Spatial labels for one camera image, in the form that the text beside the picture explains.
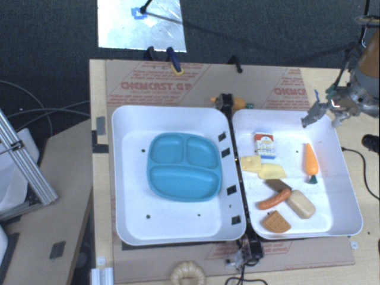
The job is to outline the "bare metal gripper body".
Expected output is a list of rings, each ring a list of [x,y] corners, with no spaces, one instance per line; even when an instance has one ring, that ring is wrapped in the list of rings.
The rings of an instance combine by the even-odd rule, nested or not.
[[[379,84],[363,87],[359,83],[330,86],[326,91],[329,110],[336,118],[349,118],[364,113],[379,118]]]

